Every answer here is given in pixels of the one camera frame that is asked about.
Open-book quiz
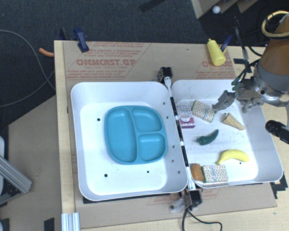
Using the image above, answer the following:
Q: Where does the tan waffle cone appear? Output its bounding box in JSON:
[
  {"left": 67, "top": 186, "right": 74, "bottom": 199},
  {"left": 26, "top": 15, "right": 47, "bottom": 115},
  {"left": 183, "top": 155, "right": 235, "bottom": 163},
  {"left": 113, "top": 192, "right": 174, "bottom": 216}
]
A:
[{"left": 222, "top": 112, "right": 246, "bottom": 131}]

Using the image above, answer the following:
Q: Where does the yellow banana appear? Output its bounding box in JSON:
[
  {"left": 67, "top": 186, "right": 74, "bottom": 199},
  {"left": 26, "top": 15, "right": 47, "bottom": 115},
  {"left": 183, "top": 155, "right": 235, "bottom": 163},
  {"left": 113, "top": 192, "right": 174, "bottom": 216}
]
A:
[{"left": 215, "top": 149, "right": 250, "bottom": 166}]

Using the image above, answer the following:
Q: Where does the yellow squeeze bottle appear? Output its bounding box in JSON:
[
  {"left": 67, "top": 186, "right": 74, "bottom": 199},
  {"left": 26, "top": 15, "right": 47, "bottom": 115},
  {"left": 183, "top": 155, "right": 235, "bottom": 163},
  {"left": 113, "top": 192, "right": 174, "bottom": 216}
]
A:
[{"left": 206, "top": 38, "right": 226, "bottom": 67}]

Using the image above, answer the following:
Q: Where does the green pepper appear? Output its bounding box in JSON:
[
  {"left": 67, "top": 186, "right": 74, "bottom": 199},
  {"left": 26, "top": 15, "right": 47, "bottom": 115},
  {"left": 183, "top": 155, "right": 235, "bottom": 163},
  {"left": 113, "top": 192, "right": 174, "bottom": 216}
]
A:
[{"left": 196, "top": 128, "right": 220, "bottom": 146}]

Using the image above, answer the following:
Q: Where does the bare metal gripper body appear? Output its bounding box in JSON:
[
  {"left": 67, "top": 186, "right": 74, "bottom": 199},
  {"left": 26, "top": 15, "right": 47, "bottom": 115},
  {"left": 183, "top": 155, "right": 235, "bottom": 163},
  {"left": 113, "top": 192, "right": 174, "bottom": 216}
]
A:
[{"left": 235, "top": 75, "right": 277, "bottom": 106}]

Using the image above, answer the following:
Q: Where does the thin black and white rod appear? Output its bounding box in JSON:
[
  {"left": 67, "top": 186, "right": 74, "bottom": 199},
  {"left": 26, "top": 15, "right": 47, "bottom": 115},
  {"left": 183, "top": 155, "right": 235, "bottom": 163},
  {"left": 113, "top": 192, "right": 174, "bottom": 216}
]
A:
[{"left": 164, "top": 77, "right": 192, "bottom": 190}]

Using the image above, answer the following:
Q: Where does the yellow patterned packet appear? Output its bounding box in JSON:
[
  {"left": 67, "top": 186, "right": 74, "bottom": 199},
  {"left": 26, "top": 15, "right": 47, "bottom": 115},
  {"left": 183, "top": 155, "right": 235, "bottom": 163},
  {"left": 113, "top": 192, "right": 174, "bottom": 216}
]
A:
[
  {"left": 201, "top": 164, "right": 229, "bottom": 184},
  {"left": 190, "top": 100, "right": 216, "bottom": 124}
]

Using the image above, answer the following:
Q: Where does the black block with thin wires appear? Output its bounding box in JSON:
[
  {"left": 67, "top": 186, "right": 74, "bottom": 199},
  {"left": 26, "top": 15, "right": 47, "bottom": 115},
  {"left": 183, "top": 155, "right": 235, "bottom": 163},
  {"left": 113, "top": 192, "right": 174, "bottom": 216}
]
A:
[
  {"left": 157, "top": 66, "right": 173, "bottom": 82},
  {"left": 170, "top": 189, "right": 204, "bottom": 213}
]

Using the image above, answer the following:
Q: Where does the pink and white carton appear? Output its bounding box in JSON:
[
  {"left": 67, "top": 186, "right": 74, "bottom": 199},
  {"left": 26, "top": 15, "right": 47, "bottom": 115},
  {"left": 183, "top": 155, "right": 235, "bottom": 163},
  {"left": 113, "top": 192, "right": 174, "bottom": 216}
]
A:
[{"left": 175, "top": 104, "right": 196, "bottom": 129}]

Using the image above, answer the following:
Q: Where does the blue divided plate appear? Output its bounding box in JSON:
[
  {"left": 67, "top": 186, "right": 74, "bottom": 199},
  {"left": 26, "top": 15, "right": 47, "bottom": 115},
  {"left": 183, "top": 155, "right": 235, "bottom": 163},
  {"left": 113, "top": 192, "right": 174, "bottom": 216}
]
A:
[{"left": 104, "top": 105, "right": 169, "bottom": 165}]

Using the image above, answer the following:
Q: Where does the black cylinder on white bracket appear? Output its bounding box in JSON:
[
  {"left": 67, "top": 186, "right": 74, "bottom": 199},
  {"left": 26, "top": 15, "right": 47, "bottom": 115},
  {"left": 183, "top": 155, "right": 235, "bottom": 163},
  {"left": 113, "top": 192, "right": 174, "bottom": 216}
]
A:
[{"left": 264, "top": 99, "right": 289, "bottom": 145}]

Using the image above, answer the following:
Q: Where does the brown cardboard board red print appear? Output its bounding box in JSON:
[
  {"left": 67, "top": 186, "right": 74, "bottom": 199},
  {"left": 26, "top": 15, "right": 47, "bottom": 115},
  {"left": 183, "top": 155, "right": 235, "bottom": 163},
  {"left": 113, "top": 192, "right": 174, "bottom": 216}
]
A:
[{"left": 62, "top": 41, "right": 278, "bottom": 223}]

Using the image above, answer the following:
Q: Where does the white plastic tray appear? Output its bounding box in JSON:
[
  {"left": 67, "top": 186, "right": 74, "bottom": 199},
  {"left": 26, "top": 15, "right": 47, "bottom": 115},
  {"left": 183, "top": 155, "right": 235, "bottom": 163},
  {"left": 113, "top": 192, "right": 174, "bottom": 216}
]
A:
[
  {"left": 70, "top": 81, "right": 189, "bottom": 202},
  {"left": 171, "top": 79, "right": 284, "bottom": 190}
]

